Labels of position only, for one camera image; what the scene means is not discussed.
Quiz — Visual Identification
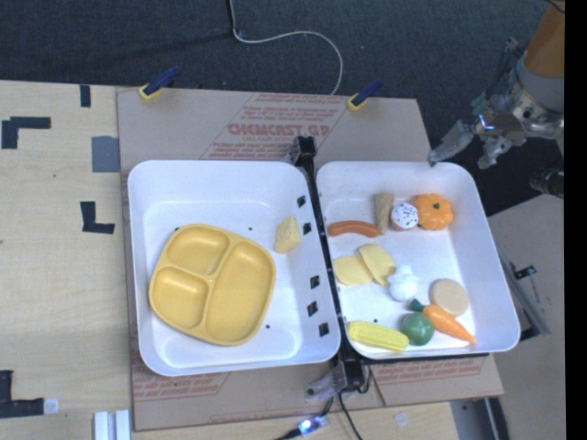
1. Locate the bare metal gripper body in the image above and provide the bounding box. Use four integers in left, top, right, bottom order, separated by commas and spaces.
474, 92, 565, 148

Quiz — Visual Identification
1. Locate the orange pumpkin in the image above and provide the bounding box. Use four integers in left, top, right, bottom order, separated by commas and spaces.
412, 192, 456, 233

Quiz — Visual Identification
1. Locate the white sprinkled doughnut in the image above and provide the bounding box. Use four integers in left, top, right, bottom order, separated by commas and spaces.
389, 202, 420, 233

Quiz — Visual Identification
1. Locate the beige cone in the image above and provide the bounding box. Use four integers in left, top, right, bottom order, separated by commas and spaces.
372, 192, 396, 234

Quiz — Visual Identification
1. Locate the white plastic tray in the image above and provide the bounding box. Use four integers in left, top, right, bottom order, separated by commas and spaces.
127, 159, 342, 378
316, 159, 522, 361

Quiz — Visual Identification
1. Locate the orange sausage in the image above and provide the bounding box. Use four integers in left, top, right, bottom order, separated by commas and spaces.
326, 219, 382, 239

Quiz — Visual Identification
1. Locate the pale yellow flat slice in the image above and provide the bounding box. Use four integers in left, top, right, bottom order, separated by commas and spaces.
358, 243, 397, 288
331, 254, 374, 287

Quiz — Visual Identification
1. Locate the white cauliflower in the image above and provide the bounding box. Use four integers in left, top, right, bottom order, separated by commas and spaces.
386, 264, 421, 303

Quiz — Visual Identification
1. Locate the beige round biscuit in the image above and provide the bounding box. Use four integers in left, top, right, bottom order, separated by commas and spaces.
427, 278, 471, 318

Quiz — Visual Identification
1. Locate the thin black rod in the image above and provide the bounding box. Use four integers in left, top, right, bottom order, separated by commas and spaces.
303, 153, 352, 367

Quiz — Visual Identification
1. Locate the orange carrot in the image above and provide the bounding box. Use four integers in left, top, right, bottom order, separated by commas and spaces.
408, 298, 478, 346

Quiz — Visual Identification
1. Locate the green apple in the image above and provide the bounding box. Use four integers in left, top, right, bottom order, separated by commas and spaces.
399, 312, 436, 347

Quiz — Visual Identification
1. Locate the yellow cheese wedge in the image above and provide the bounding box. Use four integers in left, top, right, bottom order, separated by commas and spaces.
272, 214, 302, 255

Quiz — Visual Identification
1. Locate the yellow corn cob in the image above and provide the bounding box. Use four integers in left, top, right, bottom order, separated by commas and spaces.
346, 320, 411, 353

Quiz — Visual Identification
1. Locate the yellow divided plate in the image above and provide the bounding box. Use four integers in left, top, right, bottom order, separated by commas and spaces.
147, 223, 278, 348

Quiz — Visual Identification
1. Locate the brown cardboard board red print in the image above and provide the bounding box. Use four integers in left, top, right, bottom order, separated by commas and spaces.
116, 86, 505, 433

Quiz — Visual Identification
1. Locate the black cylinder on white bracket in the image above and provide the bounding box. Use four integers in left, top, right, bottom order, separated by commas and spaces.
528, 166, 566, 197

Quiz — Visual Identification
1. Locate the black block with thin wires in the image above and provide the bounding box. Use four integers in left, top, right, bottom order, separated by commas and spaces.
291, 135, 319, 168
328, 354, 369, 392

